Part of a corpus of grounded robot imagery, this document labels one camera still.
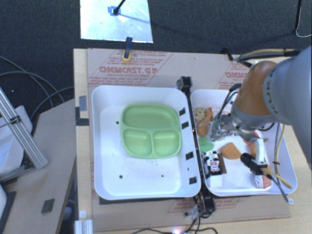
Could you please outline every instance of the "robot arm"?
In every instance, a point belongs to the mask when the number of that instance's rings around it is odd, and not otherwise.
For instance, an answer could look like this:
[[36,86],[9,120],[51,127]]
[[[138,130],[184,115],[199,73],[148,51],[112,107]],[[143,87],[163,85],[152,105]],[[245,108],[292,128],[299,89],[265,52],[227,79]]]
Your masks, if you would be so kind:
[[293,127],[311,167],[311,46],[278,64],[256,64],[241,85],[231,115],[220,118],[213,135],[217,128],[232,125],[248,141],[253,130],[270,122]]

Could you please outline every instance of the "black rod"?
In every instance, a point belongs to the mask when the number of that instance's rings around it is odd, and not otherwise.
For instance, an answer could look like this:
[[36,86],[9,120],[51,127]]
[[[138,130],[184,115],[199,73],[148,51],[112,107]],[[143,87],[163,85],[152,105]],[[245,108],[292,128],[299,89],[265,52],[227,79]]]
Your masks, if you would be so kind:
[[297,16],[296,16],[296,23],[294,25],[294,32],[298,29],[299,26],[299,19],[300,19],[300,11],[301,11],[301,2],[302,0],[298,0],[298,7],[297,7]]
[[113,10],[114,15],[118,15],[119,9],[120,9],[120,7],[123,5],[123,3],[124,3],[125,1],[126,1],[126,0],[122,0],[122,1],[120,2],[120,4],[118,5],[118,7],[117,7],[116,9]]

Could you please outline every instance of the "black pole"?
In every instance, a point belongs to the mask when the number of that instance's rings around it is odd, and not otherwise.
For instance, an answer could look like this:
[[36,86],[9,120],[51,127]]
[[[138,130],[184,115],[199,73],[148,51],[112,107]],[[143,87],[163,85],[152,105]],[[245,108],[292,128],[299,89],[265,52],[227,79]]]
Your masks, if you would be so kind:
[[122,0],[122,1],[120,2],[120,4],[118,5],[118,7],[117,7],[116,9],[113,10],[114,15],[118,15],[119,9],[120,9],[120,7],[123,5],[123,3],[124,3],[125,1],[126,1],[126,0]]
[[298,29],[298,26],[299,26],[300,11],[301,11],[301,2],[302,2],[302,0],[298,0],[296,23],[295,23],[295,25],[294,25],[294,33],[296,33],[296,30]]

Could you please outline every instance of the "metal plate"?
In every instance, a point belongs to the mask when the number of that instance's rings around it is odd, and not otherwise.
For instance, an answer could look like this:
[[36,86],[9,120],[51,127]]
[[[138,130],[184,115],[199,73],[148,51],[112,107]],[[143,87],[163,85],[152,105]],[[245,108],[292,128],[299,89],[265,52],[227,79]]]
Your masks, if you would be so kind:
[[153,43],[147,0],[126,0],[117,16],[112,9],[122,0],[80,0],[82,39]]

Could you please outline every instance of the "yellow and black clamp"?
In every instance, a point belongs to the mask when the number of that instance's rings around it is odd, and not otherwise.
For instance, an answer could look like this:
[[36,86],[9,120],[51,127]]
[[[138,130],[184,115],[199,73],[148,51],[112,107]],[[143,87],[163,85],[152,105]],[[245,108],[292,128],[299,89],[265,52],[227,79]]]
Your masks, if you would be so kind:
[[129,61],[131,58],[131,45],[132,45],[132,37],[127,37],[125,50],[122,54],[123,61]]

